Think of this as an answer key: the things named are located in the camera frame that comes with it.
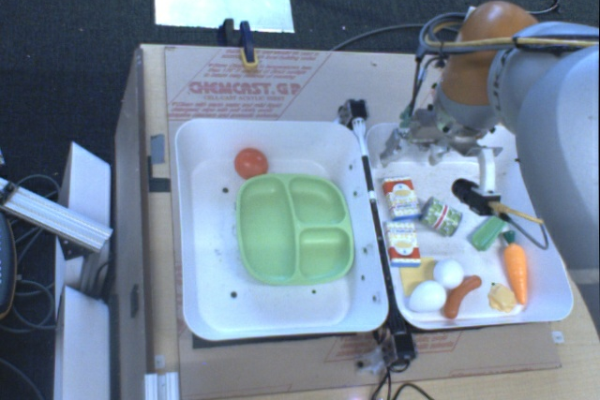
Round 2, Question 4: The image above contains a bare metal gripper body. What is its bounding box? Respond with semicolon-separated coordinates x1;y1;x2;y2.
397;107;503;158

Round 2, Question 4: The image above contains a thin black and white rod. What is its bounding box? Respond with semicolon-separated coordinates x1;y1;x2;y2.
352;116;400;334

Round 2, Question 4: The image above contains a red and white carton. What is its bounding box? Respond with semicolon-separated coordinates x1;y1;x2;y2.
381;176;421;222
382;220;423;269

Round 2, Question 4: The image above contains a green and white can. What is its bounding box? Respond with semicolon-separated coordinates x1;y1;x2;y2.
418;196;464;238

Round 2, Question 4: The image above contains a green packet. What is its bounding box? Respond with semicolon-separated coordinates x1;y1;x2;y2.
470;215;508;252

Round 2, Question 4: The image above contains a white egg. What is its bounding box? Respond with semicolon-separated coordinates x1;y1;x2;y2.
408;279;448;314
432;259;466;290

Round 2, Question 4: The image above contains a brown cardboard board red print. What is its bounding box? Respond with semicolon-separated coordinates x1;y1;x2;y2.
163;44;563;392

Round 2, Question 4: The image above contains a yellow cheese slice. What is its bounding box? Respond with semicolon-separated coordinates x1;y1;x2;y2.
398;256;440;298

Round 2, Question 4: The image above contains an orange carrot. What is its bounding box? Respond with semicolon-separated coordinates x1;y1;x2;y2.
502;230;530;307

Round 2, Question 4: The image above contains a red tomato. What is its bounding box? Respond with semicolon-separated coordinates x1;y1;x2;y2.
233;147;270;181

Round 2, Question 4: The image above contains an orange sausage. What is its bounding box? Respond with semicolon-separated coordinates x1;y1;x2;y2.
442;274;484;320

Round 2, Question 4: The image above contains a green divided plate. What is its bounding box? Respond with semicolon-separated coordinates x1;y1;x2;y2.
235;172;356;288

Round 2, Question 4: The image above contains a pale yellow toy food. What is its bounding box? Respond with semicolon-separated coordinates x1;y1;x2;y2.
487;282;519;315

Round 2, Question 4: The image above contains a white plastic tray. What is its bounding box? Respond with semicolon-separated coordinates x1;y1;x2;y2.
365;121;576;332
174;117;391;342

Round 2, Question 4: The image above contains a black block with thin wires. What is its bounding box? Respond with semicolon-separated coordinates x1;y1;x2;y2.
380;326;418;365
337;98;370;126

